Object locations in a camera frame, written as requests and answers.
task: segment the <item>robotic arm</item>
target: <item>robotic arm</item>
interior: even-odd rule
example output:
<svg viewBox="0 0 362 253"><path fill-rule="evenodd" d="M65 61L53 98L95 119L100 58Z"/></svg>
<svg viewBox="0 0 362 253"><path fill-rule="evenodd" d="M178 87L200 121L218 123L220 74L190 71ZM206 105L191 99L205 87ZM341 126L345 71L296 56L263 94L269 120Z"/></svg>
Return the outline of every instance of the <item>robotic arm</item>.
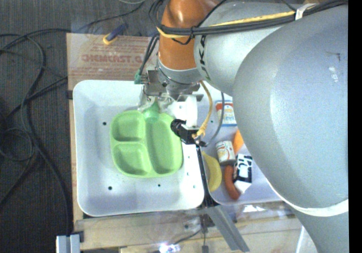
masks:
<svg viewBox="0 0 362 253"><path fill-rule="evenodd" d="M290 8L170 0L155 73L175 100L202 80L231 95L248 150L318 252L349 252L348 0Z"/></svg>

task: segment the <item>green plastic tray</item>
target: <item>green plastic tray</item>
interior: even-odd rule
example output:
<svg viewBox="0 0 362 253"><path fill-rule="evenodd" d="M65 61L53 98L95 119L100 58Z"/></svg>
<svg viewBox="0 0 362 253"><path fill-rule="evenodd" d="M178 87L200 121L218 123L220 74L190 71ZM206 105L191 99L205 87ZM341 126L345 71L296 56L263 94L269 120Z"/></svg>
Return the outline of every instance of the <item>green plastic tray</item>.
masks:
<svg viewBox="0 0 362 253"><path fill-rule="evenodd" d="M175 173L182 165L180 139L171 131L173 118L155 103L143 111L128 110L111 123L112 158L130 177L154 178Z"/></svg>

